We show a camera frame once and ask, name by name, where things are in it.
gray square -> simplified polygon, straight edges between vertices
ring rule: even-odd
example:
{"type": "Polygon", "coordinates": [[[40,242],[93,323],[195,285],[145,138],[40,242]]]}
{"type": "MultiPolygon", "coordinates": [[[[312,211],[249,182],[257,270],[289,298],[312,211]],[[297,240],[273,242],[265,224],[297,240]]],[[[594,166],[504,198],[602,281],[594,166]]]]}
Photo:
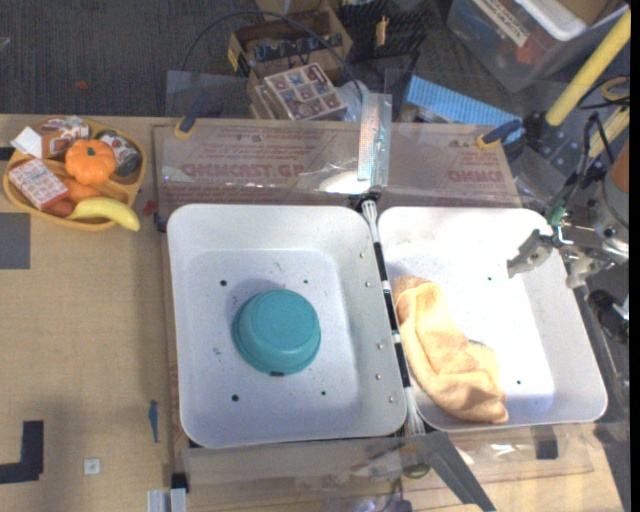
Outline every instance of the gray square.
{"type": "Polygon", "coordinates": [[[0,270],[31,267],[31,216],[0,213],[0,270]]]}

plastic storage container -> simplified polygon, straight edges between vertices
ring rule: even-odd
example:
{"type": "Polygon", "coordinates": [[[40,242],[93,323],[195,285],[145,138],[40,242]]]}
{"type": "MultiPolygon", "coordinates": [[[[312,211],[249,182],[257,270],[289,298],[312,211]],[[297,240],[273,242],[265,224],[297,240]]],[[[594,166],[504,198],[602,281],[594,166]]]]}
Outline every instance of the plastic storage container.
{"type": "Polygon", "coordinates": [[[583,57],[626,9],[589,26],[556,0],[454,0],[447,25],[517,92],[583,57]]]}

gray floor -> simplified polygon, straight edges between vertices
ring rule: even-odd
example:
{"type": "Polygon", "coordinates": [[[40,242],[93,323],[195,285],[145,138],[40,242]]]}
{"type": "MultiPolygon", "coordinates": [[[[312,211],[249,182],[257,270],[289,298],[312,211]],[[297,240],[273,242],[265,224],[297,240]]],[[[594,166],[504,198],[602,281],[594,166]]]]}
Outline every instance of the gray floor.
{"type": "MultiPolygon", "coordinates": [[[[520,97],[507,97],[495,77],[448,29],[452,0],[425,1],[429,4],[427,35],[415,73],[477,77],[474,86],[482,83],[496,101],[524,108],[520,97]]],[[[11,38],[0,50],[0,112],[164,116],[168,72],[180,69],[201,30],[221,15],[255,8],[252,0],[0,0],[0,41],[3,36],[11,38]],[[85,81],[88,89],[78,88],[79,81],[85,81]]],[[[186,69],[232,75],[226,57],[229,34],[255,19],[229,20],[208,33],[186,69]]],[[[562,86],[583,62],[584,58],[578,59],[549,77],[549,82],[562,86]]],[[[399,58],[377,66],[383,71],[402,69],[408,63],[407,58],[399,58]]],[[[630,65],[627,45],[603,76],[630,74],[630,65]]],[[[382,90],[383,82],[370,65],[359,64],[355,69],[370,88],[382,90]]],[[[622,283],[628,293],[628,279],[626,265],[612,275],[600,275],[596,284],[622,283]]],[[[614,292],[622,300],[620,289],[617,286],[614,292]]],[[[625,350],[614,347],[613,352],[628,373],[625,350]]],[[[623,417],[624,412],[613,408],[605,420],[618,425],[623,417]]],[[[629,438],[609,435],[606,425],[603,432],[625,508],[630,510],[629,438]]]]}

white tray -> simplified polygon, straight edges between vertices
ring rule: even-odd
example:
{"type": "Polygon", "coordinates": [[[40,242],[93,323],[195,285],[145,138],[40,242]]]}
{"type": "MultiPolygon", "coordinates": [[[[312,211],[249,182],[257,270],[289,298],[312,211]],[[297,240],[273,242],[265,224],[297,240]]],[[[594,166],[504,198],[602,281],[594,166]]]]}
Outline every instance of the white tray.
{"type": "Polygon", "coordinates": [[[531,210],[390,208],[378,223],[389,279],[414,274],[439,284],[465,335],[496,352],[509,422],[466,423],[416,388],[424,420],[445,431],[592,421],[607,394],[566,272],[554,251],[509,279],[506,262],[545,219],[531,210]]]}
{"type": "Polygon", "coordinates": [[[341,207],[189,205],[171,215],[167,235],[180,417],[191,440],[222,448],[402,426],[406,402],[361,216],[341,207]],[[313,304],[322,341],[308,368],[271,377],[237,353],[231,323],[246,300],[280,287],[313,304]]]}

blue lid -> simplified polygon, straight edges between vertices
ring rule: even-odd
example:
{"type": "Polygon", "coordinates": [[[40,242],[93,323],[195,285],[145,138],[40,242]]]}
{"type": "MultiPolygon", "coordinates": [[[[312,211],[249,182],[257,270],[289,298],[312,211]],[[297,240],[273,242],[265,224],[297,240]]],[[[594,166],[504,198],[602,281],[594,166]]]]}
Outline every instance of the blue lid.
{"type": "Polygon", "coordinates": [[[233,321],[233,341],[242,358],[268,374],[303,370],[320,348],[320,322],[302,295],[272,290],[255,295],[233,321]]]}

